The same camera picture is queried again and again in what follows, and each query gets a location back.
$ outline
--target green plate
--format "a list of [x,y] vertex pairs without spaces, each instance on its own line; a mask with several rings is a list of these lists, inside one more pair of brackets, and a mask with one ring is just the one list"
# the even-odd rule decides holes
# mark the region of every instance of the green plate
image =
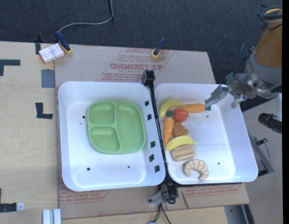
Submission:
[[124,100],[98,101],[87,111],[88,135],[92,146],[102,153],[127,154],[146,142],[140,108]]

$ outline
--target dark backdrop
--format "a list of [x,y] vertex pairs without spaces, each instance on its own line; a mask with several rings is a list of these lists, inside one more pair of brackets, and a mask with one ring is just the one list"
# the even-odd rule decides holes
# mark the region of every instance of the dark backdrop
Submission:
[[[218,84],[239,63],[242,44],[256,46],[265,29],[259,5],[282,7],[282,0],[112,0],[115,21],[71,26],[62,31],[72,44],[206,51]],[[0,0],[0,41],[34,42],[73,22],[110,17],[107,0]],[[242,110],[265,102],[255,98]]]

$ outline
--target red tomato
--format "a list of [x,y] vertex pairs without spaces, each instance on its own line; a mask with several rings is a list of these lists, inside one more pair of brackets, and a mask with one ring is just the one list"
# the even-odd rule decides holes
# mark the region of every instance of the red tomato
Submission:
[[183,108],[176,108],[173,111],[173,119],[177,122],[184,122],[189,117],[188,111],[184,110]]

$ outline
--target white tray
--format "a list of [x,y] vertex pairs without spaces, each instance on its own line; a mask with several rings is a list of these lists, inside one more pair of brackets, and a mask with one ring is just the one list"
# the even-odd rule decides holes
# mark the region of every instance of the white tray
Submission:
[[[165,167],[148,89],[139,83],[66,82],[58,91],[62,176],[74,191],[155,186]],[[131,154],[103,154],[91,145],[87,109],[102,100],[126,100],[142,112],[145,146]]]
[[[158,107],[166,100],[177,98],[182,103],[203,103],[217,87],[217,84],[160,84],[155,89]],[[194,159],[203,160],[209,176],[203,182],[198,172],[191,177],[183,173],[185,161],[176,162],[171,151],[165,151],[171,178],[179,184],[211,184],[251,182],[258,175],[254,153],[247,134],[240,108],[232,109],[233,97],[227,94],[210,111],[191,113],[182,124],[189,130],[189,136],[196,141]],[[161,129],[164,118],[160,119]]]

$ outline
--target gray floor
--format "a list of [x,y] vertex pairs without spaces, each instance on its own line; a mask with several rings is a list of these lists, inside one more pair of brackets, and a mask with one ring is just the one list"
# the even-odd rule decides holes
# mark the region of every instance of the gray floor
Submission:
[[[258,146],[272,165],[274,172],[259,176],[253,182],[246,183],[250,204],[249,213],[243,212],[243,206],[225,207],[230,224],[281,224],[283,223],[282,196],[282,134],[276,133],[258,121],[261,113],[277,114],[277,101],[270,100],[253,109],[243,112],[247,128],[257,141],[267,139],[266,144]],[[255,153],[259,171],[264,166]]]

